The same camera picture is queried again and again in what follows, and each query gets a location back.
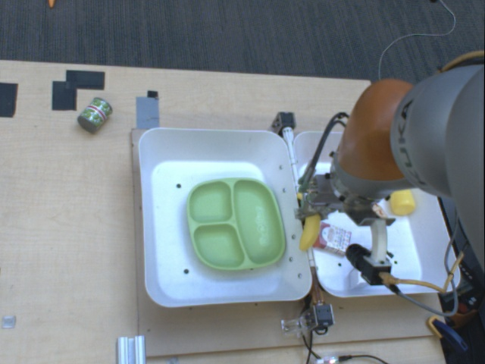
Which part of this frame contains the white plastic tray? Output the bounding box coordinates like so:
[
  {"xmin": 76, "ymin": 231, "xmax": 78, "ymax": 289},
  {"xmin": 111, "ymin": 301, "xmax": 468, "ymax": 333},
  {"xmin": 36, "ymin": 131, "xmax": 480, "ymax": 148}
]
[
  {"xmin": 138, "ymin": 127, "xmax": 314, "ymax": 309},
  {"xmin": 293, "ymin": 130, "xmax": 462, "ymax": 299}
]

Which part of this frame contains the green divided plate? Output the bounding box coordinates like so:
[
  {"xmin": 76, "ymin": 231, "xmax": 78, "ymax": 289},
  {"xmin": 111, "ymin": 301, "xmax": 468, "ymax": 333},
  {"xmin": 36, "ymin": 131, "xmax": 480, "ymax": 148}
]
[{"xmin": 186, "ymin": 177, "xmax": 286, "ymax": 271}]

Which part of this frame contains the green and red can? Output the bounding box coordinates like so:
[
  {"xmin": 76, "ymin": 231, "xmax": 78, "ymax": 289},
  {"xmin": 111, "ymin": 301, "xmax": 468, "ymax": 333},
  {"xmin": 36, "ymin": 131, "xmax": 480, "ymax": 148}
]
[{"xmin": 77, "ymin": 96, "xmax": 114, "ymax": 135}]

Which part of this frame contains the black cylinder on white bracket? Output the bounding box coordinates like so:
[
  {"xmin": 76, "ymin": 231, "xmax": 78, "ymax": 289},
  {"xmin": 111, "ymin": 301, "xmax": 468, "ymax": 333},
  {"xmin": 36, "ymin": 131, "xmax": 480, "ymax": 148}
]
[{"xmin": 345, "ymin": 218, "xmax": 395, "ymax": 286}]

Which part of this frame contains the black block with thin wires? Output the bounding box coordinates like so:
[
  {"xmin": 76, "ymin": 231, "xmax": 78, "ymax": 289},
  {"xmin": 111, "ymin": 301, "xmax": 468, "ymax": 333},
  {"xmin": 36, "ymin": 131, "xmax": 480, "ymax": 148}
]
[
  {"xmin": 311, "ymin": 303, "xmax": 336, "ymax": 333},
  {"xmin": 271, "ymin": 111, "xmax": 296, "ymax": 133}
]

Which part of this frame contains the yellow banana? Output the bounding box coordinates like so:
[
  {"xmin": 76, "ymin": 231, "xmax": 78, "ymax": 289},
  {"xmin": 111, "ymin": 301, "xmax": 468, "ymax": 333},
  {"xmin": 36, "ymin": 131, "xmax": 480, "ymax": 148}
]
[{"xmin": 296, "ymin": 192, "xmax": 322, "ymax": 252}]

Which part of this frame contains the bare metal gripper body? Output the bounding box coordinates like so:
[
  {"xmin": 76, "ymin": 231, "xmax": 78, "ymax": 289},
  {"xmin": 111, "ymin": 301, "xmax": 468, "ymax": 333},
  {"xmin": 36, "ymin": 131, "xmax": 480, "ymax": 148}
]
[{"xmin": 305, "ymin": 172, "xmax": 396, "ymax": 227}]

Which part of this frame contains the red and white packet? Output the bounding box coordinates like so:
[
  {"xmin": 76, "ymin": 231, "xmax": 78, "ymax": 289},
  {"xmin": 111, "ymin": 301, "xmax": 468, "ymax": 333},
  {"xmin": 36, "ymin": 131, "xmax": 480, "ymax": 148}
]
[{"xmin": 311, "ymin": 221, "xmax": 353, "ymax": 258}]

